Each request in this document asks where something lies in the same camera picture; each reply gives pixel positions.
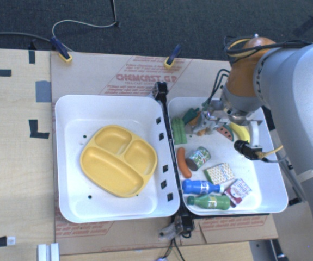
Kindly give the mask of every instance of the watermelon slice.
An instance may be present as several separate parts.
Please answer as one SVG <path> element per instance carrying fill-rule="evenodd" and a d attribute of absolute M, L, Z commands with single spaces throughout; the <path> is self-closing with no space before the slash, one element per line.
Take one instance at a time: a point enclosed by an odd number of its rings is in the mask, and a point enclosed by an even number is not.
<path fill-rule="evenodd" d="M 231 141 L 234 141 L 234 133 L 232 132 L 232 129 L 227 126 L 223 125 L 216 129 L 218 132 L 220 132 L 222 135 L 224 135 L 226 138 L 228 138 Z"/>

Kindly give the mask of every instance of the yellow banana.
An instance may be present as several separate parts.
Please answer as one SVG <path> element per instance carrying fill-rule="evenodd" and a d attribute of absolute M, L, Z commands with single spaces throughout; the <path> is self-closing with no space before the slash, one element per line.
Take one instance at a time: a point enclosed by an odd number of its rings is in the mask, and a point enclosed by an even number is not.
<path fill-rule="evenodd" d="M 238 135 L 238 139 L 250 142 L 249 131 L 245 126 L 239 126 L 235 123 L 230 123 L 229 127 Z"/>

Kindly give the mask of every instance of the yellow plate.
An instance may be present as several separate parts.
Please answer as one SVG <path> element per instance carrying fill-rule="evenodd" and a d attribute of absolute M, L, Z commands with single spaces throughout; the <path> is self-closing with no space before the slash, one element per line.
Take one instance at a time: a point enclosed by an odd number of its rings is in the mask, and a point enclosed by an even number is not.
<path fill-rule="evenodd" d="M 80 166 L 95 184 L 119 197 L 140 193 L 157 165 L 154 148 L 130 130 L 101 128 L 80 156 Z"/>

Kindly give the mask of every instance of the wooden table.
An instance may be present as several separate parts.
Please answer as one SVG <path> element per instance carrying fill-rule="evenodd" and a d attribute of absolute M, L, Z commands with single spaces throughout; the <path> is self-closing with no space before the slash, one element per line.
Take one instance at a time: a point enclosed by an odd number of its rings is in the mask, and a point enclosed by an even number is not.
<path fill-rule="evenodd" d="M 36 260 L 38 244 L 55 242 L 52 104 L 36 102 L 36 83 L 51 81 L 50 52 L 0 49 L 0 237 L 15 236 L 16 245 L 0 247 L 0 260 Z M 48 139 L 31 138 L 29 120 Z M 248 242 L 183 246 L 185 260 L 252 261 Z M 61 256 L 60 260 L 156 260 L 164 248 Z M 174 249 L 168 257 L 180 260 Z"/>

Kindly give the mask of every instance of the blue clamp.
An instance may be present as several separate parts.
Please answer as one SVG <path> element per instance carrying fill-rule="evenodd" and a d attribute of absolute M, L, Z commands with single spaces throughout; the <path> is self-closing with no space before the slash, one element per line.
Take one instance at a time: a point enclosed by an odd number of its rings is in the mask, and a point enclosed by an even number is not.
<path fill-rule="evenodd" d="M 173 50 L 172 54 L 166 58 L 163 66 L 167 69 L 170 69 L 174 64 L 174 59 L 178 57 L 181 51 L 181 45 L 177 45 L 176 48 Z"/>
<path fill-rule="evenodd" d="M 57 49 L 59 52 L 58 55 L 62 58 L 63 61 L 69 63 L 73 59 L 64 45 L 58 39 L 56 39 L 56 37 L 50 38 L 50 42 Z"/>

